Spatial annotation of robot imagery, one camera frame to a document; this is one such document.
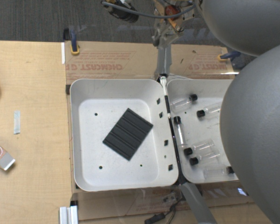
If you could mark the black cylinder on white bracket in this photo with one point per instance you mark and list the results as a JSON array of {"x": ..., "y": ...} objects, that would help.
[{"x": 124, "y": 13}]

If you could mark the black ribbed rectangular mat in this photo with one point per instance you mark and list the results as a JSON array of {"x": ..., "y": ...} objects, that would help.
[{"x": 128, "y": 134}]

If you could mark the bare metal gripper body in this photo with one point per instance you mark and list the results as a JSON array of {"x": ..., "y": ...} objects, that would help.
[{"x": 164, "y": 7}]

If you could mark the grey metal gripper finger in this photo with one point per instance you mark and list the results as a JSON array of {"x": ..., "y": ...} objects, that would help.
[
  {"x": 160, "y": 37},
  {"x": 178, "y": 28}
]

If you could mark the clear plastic bottle black cap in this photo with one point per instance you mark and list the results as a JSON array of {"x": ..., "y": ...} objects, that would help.
[
  {"x": 200, "y": 146},
  {"x": 210, "y": 109},
  {"x": 206, "y": 157},
  {"x": 179, "y": 130},
  {"x": 180, "y": 104},
  {"x": 215, "y": 172}
]

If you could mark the white plastic tray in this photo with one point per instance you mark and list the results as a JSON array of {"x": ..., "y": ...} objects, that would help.
[
  {"x": 95, "y": 148},
  {"x": 200, "y": 129}
]

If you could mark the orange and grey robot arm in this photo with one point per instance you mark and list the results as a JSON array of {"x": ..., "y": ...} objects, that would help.
[{"x": 247, "y": 17}]

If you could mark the brown and white carton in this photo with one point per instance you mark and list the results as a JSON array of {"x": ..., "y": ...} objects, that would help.
[{"x": 1, "y": 156}]

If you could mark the brown cardboard board red print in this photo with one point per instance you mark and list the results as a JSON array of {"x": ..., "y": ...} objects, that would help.
[{"x": 102, "y": 62}]

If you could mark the thin black and white rod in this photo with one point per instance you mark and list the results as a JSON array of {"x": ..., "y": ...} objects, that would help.
[{"x": 171, "y": 125}]

